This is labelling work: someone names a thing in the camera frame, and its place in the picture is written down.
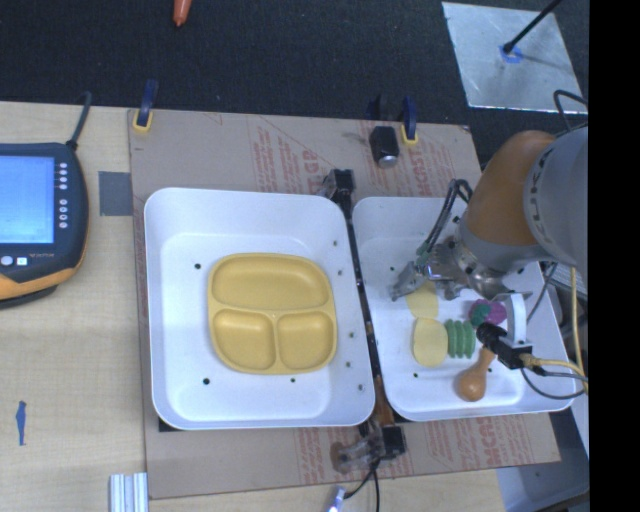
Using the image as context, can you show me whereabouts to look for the pale yellow round slice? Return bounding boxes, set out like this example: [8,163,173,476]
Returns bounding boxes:
[405,282,441,320]

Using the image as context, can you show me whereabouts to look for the brown cardboard board, red print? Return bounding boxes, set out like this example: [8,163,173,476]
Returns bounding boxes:
[127,108,562,501]

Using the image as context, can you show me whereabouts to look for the small black can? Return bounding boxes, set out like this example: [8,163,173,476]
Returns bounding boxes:
[369,125,402,169]

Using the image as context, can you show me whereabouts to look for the tan toy drumstick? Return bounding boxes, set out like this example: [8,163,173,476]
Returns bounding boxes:
[453,345,498,403]

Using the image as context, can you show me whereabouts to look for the green ribbed toy vegetable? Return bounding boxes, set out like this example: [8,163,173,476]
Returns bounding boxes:
[443,318,478,360]

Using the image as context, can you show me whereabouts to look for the white plastic tray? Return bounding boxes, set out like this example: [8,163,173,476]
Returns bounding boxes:
[143,187,377,432]
[352,195,577,423]

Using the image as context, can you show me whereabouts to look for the black block with thin wires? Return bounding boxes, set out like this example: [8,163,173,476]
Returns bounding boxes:
[318,168,357,202]
[331,423,408,474]

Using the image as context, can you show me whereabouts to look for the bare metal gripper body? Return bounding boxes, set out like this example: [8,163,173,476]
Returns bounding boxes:
[423,238,512,301]

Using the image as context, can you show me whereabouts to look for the black cylinder on white bracket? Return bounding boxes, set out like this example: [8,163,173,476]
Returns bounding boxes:
[475,292,535,371]

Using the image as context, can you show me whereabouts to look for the pale yellow oval slice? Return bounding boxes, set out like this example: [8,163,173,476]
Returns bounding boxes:
[411,316,450,368]

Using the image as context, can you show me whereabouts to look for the purple grapes with green leaf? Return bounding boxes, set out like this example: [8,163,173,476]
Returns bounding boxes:
[467,298,508,327]

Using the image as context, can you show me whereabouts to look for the yellow divided plate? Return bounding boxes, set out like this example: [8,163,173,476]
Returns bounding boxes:
[206,252,339,376]

